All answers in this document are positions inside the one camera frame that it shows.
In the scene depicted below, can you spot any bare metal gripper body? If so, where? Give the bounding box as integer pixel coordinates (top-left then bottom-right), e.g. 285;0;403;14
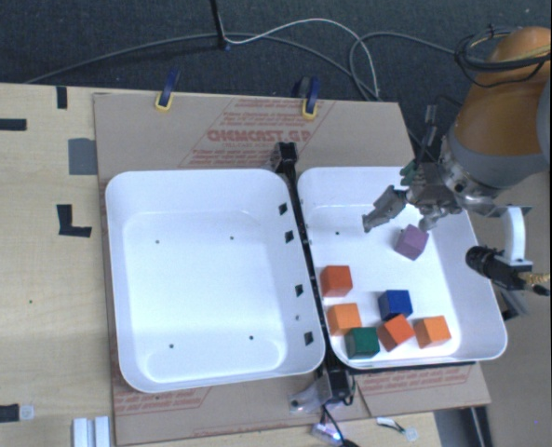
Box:
405;152;501;218

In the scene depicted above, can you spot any purple cube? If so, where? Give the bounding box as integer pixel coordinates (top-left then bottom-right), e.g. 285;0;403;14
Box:
394;223;430;262

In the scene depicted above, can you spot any white plastic tray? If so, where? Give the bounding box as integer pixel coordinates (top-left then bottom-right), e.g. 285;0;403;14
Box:
104;169;328;394
296;166;509;371

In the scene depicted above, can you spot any orange cube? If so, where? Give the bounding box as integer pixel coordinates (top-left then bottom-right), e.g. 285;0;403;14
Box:
326;302;363;336
412;315;452;349
377;314;416;353
319;264;354;298

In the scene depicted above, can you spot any blue cube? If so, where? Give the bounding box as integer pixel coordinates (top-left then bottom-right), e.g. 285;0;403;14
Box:
377;289;414;321

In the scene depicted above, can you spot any thin black rod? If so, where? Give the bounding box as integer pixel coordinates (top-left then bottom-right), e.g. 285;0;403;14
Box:
286;170;334;373

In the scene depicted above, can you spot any green cube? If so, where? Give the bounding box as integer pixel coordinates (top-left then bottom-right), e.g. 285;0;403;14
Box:
343;327;381;360

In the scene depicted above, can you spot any brown cardboard board red print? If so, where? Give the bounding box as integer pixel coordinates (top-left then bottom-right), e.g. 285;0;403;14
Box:
92;91;491;447

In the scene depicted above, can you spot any black cylinder on white bracket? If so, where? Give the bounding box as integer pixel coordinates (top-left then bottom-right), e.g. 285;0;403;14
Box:
464;205;535;292

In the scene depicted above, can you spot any black block with wires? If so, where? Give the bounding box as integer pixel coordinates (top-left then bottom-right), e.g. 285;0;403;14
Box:
273;141;301;175
326;368;356;402

